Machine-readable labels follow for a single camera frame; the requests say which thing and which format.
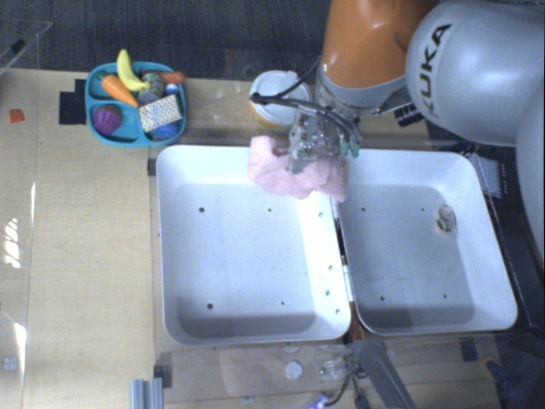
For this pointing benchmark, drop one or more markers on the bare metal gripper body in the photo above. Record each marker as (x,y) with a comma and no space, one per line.
(313,132)

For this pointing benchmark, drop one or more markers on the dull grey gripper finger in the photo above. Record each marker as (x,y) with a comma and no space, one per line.
(299,165)

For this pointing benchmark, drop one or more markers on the pink cloth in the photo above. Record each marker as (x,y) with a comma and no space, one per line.
(294,183)

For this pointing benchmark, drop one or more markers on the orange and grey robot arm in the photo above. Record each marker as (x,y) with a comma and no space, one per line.
(468,70)

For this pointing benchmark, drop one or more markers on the paper cup with white lid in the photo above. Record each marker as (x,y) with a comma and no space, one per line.
(274,92)

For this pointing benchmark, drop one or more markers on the thin black and white rod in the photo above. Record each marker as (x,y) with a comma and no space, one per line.
(344,262)

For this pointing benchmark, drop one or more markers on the white plastic tray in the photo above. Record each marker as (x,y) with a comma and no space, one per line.
(417,271)
(251,262)

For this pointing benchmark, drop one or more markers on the small blue bottle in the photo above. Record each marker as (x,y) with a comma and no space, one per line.
(166,130)

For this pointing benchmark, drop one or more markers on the patterned white carton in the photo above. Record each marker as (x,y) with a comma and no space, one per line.
(161,112)

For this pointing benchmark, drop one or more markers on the orange sausage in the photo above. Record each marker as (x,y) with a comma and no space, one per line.
(173,77)

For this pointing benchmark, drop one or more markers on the small clear plastic cup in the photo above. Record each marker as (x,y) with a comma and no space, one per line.
(445,219)

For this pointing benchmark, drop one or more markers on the small green can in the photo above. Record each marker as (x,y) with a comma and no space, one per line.
(152,88)

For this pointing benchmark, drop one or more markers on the blue divided plate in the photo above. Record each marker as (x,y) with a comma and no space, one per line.
(130,119)

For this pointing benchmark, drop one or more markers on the yellow banana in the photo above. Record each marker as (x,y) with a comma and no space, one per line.
(125,73)

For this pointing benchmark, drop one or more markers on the orange carrot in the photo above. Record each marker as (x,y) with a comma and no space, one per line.
(117,88)

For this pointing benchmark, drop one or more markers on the purple grapes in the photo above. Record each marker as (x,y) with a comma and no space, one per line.
(106,119)

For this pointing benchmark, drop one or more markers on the white round disc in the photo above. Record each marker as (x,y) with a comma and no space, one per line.
(294,369)

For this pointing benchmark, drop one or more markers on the pale wood board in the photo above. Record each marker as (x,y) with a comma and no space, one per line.
(106,237)

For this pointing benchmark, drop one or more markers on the clear plastic bottle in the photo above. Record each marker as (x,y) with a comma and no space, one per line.
(334,368)

